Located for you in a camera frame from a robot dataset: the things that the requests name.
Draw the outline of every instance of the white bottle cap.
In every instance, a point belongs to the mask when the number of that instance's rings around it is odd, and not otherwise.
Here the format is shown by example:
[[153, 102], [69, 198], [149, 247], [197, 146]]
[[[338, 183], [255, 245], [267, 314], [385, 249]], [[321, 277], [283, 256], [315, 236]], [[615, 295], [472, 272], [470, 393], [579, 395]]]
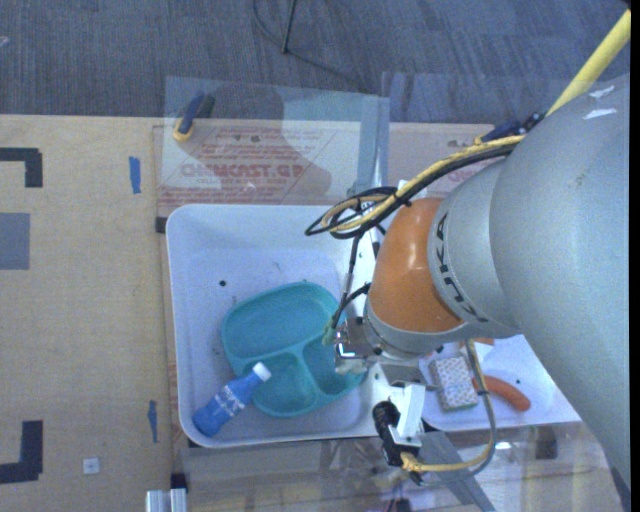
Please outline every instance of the white bottle cap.
[[263, 363], [257, 363], [253, 367], [253, 371], [262, 379], [263, 382], [266, 382], [271, 378], [271, 372]]

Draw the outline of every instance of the bottle label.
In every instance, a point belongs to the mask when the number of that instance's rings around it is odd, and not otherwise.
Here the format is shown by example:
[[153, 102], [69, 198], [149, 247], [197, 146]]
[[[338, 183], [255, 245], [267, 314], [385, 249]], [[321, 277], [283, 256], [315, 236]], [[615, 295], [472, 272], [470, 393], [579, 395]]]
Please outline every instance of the bottle label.
[[229, 386], [223, 387], [220, 393], [216, 395], [216, 402], [231, 417], [244, 409], [244, 404], [238, 400], [238, 397], [229, 389]]

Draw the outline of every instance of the bottle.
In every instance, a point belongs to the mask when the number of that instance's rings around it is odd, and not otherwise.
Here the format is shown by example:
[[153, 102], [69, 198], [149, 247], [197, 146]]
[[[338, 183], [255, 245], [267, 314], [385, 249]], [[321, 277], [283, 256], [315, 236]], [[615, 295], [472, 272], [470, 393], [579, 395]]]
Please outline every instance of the bottle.
[[269, 378], [268, 368], [257, 363], [248, 375], [228, 382], [207, 405], [198, 409], [193, 415], [194, 425], [205, 436], [214, 436], [251, 402], [254, 390]]

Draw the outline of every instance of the yellow cable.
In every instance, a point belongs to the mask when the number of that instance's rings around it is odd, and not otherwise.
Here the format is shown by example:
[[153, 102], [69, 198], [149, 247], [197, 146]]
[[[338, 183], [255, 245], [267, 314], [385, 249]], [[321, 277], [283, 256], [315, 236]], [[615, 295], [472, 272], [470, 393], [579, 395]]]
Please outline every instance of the yellow cable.
[[[478, 376], [480, 378], [479, 387], [481, 390], [486, 392], [487, 385], [484, 379], [484, 374], [482, 373], [482, 369], [478, 364], [478, 354], [476, 353], [476, 348], [473, 340], [469, 340], [468, 346], [471, 352], [471, 363], [475, 366]], [[487, 396], [486, 404], [487, 404], [487, 414], [493, 415], [494, 414], [493, 406], [491, 404], [490, 396]], [[460, 469], [467, 469], [472, 466], [476, 466], [478, 464], [483, 463], [489, 456], [491, 452], [491, 448], [494, 444], [495, 444], [494, 431], [493, 429], [490, 429], [489, 441], [487, 442], [486, 446], [484, 447], [484, 450], [482, 450], [482, 453], [480, 455], [478, 455], [477, 457], [471, 460], [456, 462], [453, 464], [425, 464], [425, 463], [419, 462], [418, 459], [416, 459], [416, 457], [412, 453], [401, 452], [400, 458], [402, 459], [402, 469], [406, 471], [416, 471], [418, 473], [424, 473], [427, 471], [442, 472], [442, 471], [457, 471]]]
[[[453, 153], [452, 155], [449, 155], [448, 157], [437, 161], [436, 163], [434, 163], [433, 165], [431, 165], [430, 167], [422, 171], [420, 174], [418, 174], [417, 176], [409, 180], [401, 188], [398, 189], [395, 195], [387, 196], [387, 198], [381, 204], [378, 204], [377, 206], [375, 206], [372, 210], [370, 210], [368, 213], [366, 213], [362, 217], [359, 217], [358, 219], [354, 219], [350, 222], [346, 222], [344, 224], [339, 224], [333, 227], [332, 229], [330, 229], [330, 231], [332, 232], [350, 231], [364, 224], [365, 222], [368, 222], [369, 220], [377, 217], [382, 212], [390, 208], [394, 203], [396, 203], [404, 195], [406, 195], [409, 192], [409, 190], [413, 188], [415, 185], [429, 178], [430, 176], [438, 172], [440, 169], [442, 169], [446, 165], [449, 165], [452, 162], [455, 162], [456, 160], [460, 160], [462, 158], [465, 158], [470, 155], [474, 155], [476, 153], [481, 153], [482, 151], [485, 151], [487, 149], [506, 146], [508, 144], [515, 144], [520, 142], [523, 138], [524, 138], [524, 135], [512, 135], [509, 137], [503, 137], [501, 139], [474, 144], [456, 153]], [[335, 216], [337, 213], [341, 211], [346, 210], [347, 208], [352, 206], [356, 201], [357, 201], [356, 199], [350, 199], [347, 201], [343, 201], [342, 203], [339, 203], [338, 205], [331, 208], [322, 218], [322, 225], [324, 227], [328, 226], [330, 223], [331, 217]]]
[[613, 26], [611, 31], [593, 52], [589, 60], [567, 86], [547, 112], [547, 115], [560, 108], [576, 96], [589, 90], [611, 61], [618, 55], [631, 38], [631, 10], [627, 9]]

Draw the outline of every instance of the teal divided plate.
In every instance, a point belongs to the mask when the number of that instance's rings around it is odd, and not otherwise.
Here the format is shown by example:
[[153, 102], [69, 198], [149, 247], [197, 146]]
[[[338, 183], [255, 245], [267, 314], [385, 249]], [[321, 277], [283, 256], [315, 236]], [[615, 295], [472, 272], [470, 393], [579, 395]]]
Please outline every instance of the teal divided plate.
[[344, 396], [364, 374], [335, 372], [334, 347], [323, 345], [338, 301], [317, 284], [280, 286], [236, 304], [221, 326], [222, 346], [236, 375], [262, 361], [271, 378], [253, 395], [270, 416], [306, 414]]

